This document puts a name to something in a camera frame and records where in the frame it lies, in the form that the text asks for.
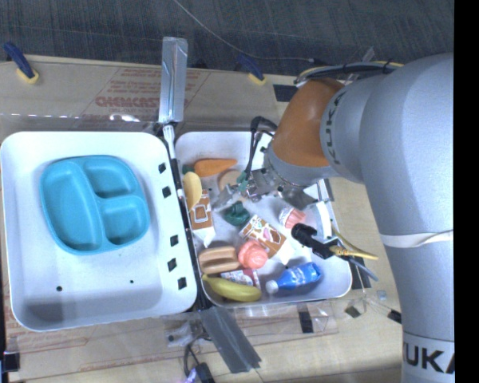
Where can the orange carrot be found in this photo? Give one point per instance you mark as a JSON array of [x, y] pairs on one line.
[[213, 166]]

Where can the blue divided plate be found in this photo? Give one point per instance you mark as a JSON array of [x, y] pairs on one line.
[[92, 204]]

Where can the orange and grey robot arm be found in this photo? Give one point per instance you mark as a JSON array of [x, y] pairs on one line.
[[399, 142]]

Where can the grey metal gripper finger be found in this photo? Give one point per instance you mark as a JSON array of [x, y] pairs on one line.
[[224, 198]]

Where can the blue and white bottle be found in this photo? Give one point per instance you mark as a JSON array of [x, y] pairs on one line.
[[297, 277]]

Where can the red and white packet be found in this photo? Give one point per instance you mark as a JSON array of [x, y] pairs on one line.
[[241, 277]]

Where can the pink and white cupcake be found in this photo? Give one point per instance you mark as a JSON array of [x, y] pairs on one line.
[[292, 216]]

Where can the pale yellow toy fruit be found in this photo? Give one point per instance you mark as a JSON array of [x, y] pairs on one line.
[[192, 188]]

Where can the brown cardboard board red print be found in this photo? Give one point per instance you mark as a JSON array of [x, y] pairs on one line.
[[84, 90]]

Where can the white plastic tray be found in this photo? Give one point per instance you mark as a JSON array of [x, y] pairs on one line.
[[331, 277], [84, 285]]

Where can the brown and white carton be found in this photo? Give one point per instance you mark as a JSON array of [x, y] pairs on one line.
[[267, 235], [200, 215]]

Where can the brown hot dog bun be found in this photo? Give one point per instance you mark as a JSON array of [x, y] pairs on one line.
[[217, 259]]

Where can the yellow banana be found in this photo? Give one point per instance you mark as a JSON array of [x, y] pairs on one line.
[[233, 291]]

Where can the tan bread slice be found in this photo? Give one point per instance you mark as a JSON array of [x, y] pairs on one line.
[[227, 178]]

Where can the dark green broccoli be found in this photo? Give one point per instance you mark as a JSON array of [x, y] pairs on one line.
[[236, 214]]

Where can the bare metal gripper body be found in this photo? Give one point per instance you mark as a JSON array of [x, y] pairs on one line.
[[271, 186]]

